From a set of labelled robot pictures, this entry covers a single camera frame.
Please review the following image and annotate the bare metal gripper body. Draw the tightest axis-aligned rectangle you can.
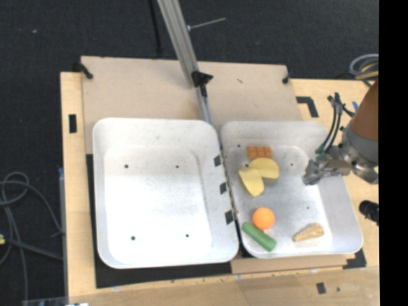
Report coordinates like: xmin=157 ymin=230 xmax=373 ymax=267
xmin=316 ymin=141 xmax=379 ymax=185

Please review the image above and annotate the white plastic tray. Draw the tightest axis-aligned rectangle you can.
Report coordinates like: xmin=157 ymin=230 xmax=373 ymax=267
xmin=219 ymin=120 xmax=364 ymax=259
xmin=92 ymin=117 xmax=240 ymax=270

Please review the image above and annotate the yellow round wedge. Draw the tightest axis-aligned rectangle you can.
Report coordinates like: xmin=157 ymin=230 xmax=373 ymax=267
xmin=249 ymin=157 xmax=281 ymax=186

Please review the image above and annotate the beige bread wedge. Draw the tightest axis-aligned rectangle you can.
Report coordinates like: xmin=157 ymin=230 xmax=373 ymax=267
xmin=292 ymin=222 xmax=325 ymax=243

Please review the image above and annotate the brown biscuit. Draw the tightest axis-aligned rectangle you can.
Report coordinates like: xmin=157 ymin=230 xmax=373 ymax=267
xmin=246 ymin=145 xmax=273 ymax=161

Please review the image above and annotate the yellow oval slice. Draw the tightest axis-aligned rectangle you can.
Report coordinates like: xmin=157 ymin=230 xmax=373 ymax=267
xmin=238 ymin=166 xmax=265 ymax=198

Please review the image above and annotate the orange ball fruit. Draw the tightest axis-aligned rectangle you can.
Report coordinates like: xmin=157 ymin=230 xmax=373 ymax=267
xmin=252 ymin=207 xmax=276 ymax=231

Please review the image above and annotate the green cylinder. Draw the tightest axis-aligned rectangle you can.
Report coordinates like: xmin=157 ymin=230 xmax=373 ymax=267
xmin=240 ymin=221 xmax=277 ymax=252

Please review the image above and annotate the brown cardboard board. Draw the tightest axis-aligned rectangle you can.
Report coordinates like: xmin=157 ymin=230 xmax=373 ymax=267
xmin=80 ymin=55 xmax=356 ymax=275

